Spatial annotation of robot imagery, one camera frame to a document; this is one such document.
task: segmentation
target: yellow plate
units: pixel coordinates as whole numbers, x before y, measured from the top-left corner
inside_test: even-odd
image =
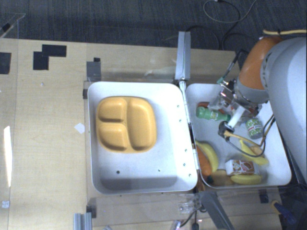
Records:
[[[151,149],[157,140],[152,106],[139,97],[108,97],[96,112],[100,145],[110,151],[134,153]]]

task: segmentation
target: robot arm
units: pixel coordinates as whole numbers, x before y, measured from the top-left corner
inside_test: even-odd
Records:
[[[261,39],[249,53],[236,80],[223,82],[219,101],[211,106],[235,109],[226,124],[257,116],[261,104],[270,101],[277,126],[307,181],[306,149],[306,38],[282,41]]]

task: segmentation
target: yellow banana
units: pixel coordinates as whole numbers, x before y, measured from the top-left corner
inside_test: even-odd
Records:
[[[241,143],[242,151],[244,151],[244,152],[246,152],[250,155],[254,155],[254,156],[256,155],[255,153],[252,152],[251,149],[249,149],[249,147],[247,145],[244,144],[243,140],[240,140],[240,143]],[[263,157],[253,158],[253,157],[250,157],[250,156],[245,155],[245,154],[243,154],[243,156],[246,157],[249,161],[253,161],[258,165],[265,165],[265,164],[269,163],[269,161],[266,158],[263,158]]]
[[[251,146],[249,147],[249,149],[251,149],[251,151],[255,153],[256,155],[259,155],[262,153],[262,150],[258,146]]]
[[[258,174],[235,174],[230,176],[230,180],[238,184],[254,185],[261,182],[262,176]]]
[[[208,143],[196,141],[196,145],[206,154],[209,163],[212,168],[212,172],[216,172],[217,168],[219,167],[219,159],[212,148]]]

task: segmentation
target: wooden board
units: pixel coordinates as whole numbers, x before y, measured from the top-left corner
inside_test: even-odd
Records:
[[[12,40],[5,39],[4,42],[9,45]],[[50,57],[48,71],[34,71],[33,52],[41,51],[42,44],[66,45],[67,56]],[[74,126],[84,124],[82,91],[83,81],[86,80],[86,61],[93,61],[93,57],[101,58],[102,72],[107,72],[109,77],[146,77],[151,74],[155,78],[153,74],[158,71],[156,75],[162,72],[168,78],[175,73],[176,52],[175,48],[19,40],[9,230],[72,229],[73,214],[85,213],[85,135],[80,134]],[[233,57],[233,52],[193,49],[192,76],[198,76],[196,80],[214,82],[224,73]],[[157,223],[118,226],[127,221],[140,222],[140,212],[144,213],[143,205],[141,202],[139,207],[129,205],[129,200],[122,204],[112,203],[112,198],[109,201],[106,216],[112,217],[114,230],[170,227],[168,223],[162,223],[164,225],[161,228],[156,228]],[[169,202],[177,205],[176,197],[169,197]],[[268,205],[260,206],[256,199],[242,207],[236,204],[232,206],[233,202],[229,204],[225,205],[225,210],[230,215],[235,214],[233,219],[237,224],[234,225],[238,229],[254,226],[254,219],[260,218],[269,222],[272,226],[270,229],[281,229],[278,216],[271,214]],[[257,208],[265,214],[256,218],[251,215],[239,216],[243,211],[252,214],[252,209]],[[173,209],[166,219],[178,215],[178,209]],[[127,210],[129,213],[126,216],[131,219],[124,219],[120,214]],[[7,212],[1,211],[1,219],[6,219]],[[159,213],[149,216],[152,221],[161,221],[157,217]],[[203,227],[213,229],[207,217]],[[0,229],[6,230],[7,225],[1,225]]]
[[[14,139],[15,107],[17,91],[18,41],[0,39],[0,52],[11,53],[9,74],[0,74],[0,206],[2,201],[10,200],[10,188],[7,176],[4,128],[10,127],[11,141]],[[8,227],[9,209],[0,207],[0,229]]]

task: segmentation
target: wooden table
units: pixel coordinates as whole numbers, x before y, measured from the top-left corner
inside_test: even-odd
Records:
[[[9,75],[0,75],[0,101],[6,103],[0,106],[0,121],[1,128],[12,124],[13,140],[10,191],[3,186],[3,159],[0,164],[1,200],[10,201],[9,208],[0,209],[0,230],[72,229],[73,214],[85,213],[87,205],[85,135],[74,128],[84,124],[86,62],[100,58],[102,76],[107,79],[159,74],[168,79],[175,71],[177,49],[14,39],[0,42],[0,52],[12,53]],[[67,55],[49,57],[49,70],[33,70],[33,52],[42,51],[42,44],[66,45]],[[233,57],[234,52],[193,49],[192,79],[215,82]],[[230,77],[237,74],[235,67]],[[268,196],[270,201],[280,199],[277,189]],[[260,204],[258,195],[221,195],[221,203],[236,229],[281,229],[278,216],[269,204]],[[126,216],[133,218],[143,209],[112,207],[113,230],[170,228],[171,219],[118,225],[121,210],[129,210]],[[215,229],[207,213],[199,217],[201,229]]]

